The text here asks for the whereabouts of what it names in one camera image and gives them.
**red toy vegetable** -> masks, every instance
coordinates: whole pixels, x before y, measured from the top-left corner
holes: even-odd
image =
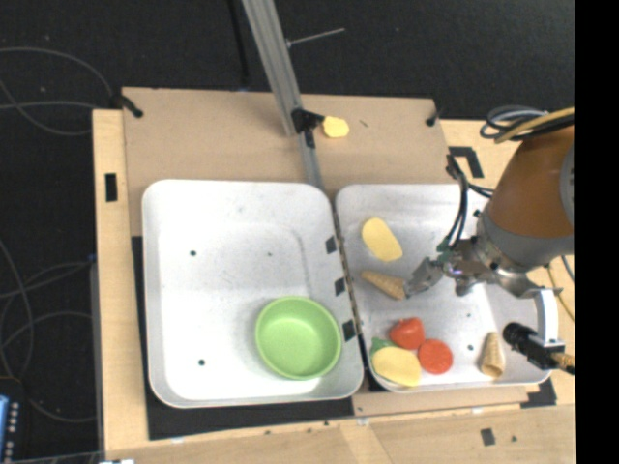
[[[404,349],[419,349],[419,346],[426,340],[424,324],[419,318],[399,320],[389,331],[389,338]]]
[[[440,375],[449,371],[454,364],[454,355],[449,346],[442,340],[429,338],[417,353],[422,368],[433,375]]]

